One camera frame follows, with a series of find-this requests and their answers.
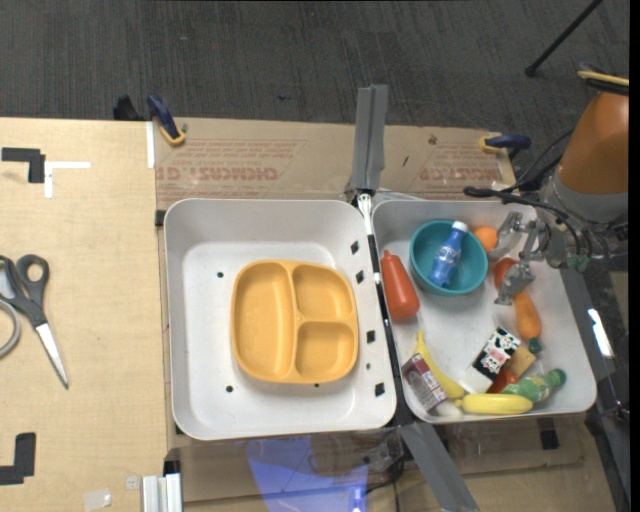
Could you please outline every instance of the green bottle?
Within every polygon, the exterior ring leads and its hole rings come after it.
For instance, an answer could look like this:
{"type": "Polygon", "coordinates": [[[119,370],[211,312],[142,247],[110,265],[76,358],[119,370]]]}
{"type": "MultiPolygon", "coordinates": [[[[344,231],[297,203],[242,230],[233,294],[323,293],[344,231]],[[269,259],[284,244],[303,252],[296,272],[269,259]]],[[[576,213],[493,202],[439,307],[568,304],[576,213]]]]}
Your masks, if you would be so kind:
{"type": "Polygon", "coordinates": [[[523,396],[535,404],[545,400],[554,389],[562,386],[566,380],[567,374],[556,368],[546,375],[536,373],[520,379],[516,384],[507,384],[502,392],[508,395],[523,396]]]}

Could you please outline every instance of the orange divided plate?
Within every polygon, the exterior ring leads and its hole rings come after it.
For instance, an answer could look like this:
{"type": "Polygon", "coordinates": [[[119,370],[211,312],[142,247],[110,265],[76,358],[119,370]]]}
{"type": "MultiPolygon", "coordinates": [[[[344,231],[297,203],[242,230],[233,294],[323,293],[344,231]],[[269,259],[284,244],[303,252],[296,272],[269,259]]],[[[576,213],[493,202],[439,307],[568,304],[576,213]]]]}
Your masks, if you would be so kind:
{"type": "Polygon", "coordinates": [[[358,356],[353,290],[342,274],[324,265],[253,262],[233,286],[231,342],[240,367],[256,379],[338,380],[358,356]]]}

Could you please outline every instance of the white tray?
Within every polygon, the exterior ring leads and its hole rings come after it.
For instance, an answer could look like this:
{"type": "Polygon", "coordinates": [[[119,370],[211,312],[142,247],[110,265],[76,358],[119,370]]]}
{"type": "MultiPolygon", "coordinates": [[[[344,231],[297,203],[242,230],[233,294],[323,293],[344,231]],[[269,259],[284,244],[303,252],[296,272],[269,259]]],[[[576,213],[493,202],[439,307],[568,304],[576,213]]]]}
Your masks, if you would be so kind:
{"type": "Polygon", "coordinates": [[[237,439],[379,428],[391,420],[397,400],[391,363],[367,234],[354,207],[326,200],[185,199],[167,211],[165,245],[173,416],[185,434],[237,439]],[[359,354],[342,379],[317,387],[267,383],[235,361],[233,282],[245,265],[270,258],[328,265],[349,280],[359,354]]]}
{"type": "MultiPolygon", "coordinates": [[[[482,225],[498,228],[509,211],[523,213],[523,222],[535,218],[535,210],[527,206],[503,205],[497,201],[427,201],[388,200],[373,210],[373,228],[378,252],[388,249],[398,255],[409,272],[409,243],[413,232],[432,219],[466,222],[470,229],[482,225]]],[[[522,249],[526,235],[509,256],[522,249]]],[[[543,350],[529,372],[546,372],[562,368],[567,373],[563,388],[545,402],[537,404],[527,416],[582,412],[596,399],[596,382],[578,331],[571,305],[559,270],[545,262],[531,264],[536,280],[527,292],[536,305],[542,321],[540,343],[543,350]]],[[[407,321],[392,322],[399,363],[411,357],[416,332],[425,333],[425,342],[434,361],[451,378],[458,380],[481,350],[489,335],[500,325],[517,336],[513,307],[494,304],[497,297],[491,265],[485,282],[474,292],[462,297],[440,297],[422,291],[414,283],[420,299],[418,314],[407,321]]],[[[458,423],[503,418],[505,416],[455,414],[455,407],[437,410],[452,414],[426,413],[406,383],[403,389],[412,412],[430,423],[458,423]]]]}

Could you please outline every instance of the silver ring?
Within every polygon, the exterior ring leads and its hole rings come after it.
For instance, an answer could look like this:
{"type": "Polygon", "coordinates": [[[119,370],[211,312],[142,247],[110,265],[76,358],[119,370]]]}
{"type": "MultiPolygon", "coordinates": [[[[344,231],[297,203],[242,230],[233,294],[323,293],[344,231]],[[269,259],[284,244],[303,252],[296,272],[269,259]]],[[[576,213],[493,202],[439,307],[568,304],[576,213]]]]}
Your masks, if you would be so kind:
{"type": "Polygon", "coordinates": [[[6,356],[13,347],[18,343],[18,339],[20,338],[20,320],[18,319],[18,313],[13,309],[13,306],[8,302],[5,302],[0,299],[0,309],[3,309],[11,318],[13,322],[13,333],[9,336],[9,341],[7,341],[2,347],[0,347],[0,359],[6,356]]]}

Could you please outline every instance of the blue clamp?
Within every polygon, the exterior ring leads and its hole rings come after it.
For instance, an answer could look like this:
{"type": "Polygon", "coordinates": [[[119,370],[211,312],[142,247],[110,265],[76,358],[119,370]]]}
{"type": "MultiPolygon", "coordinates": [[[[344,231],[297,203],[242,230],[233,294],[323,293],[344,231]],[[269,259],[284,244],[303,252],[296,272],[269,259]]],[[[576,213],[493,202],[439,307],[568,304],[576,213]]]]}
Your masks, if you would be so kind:
{"type": "Polygon", "coordinates": [[[531,147],[531,139],[525,135],[507,134],[497,137],[481,137],[480,148],[488,153],[497,153],[500,148],[510,149],[509,158],[513,160],[522,150],[531,147]]]}
{"type": "Polygon", "coordinates": [[[162,102],[157,94],[150,94],[147,97],[147,105],[151,118],[157,117],[160,121],[160,133],[172,146],[179,146],[184,142],[184,132],[176,126],[169,109],[162,102]]]}

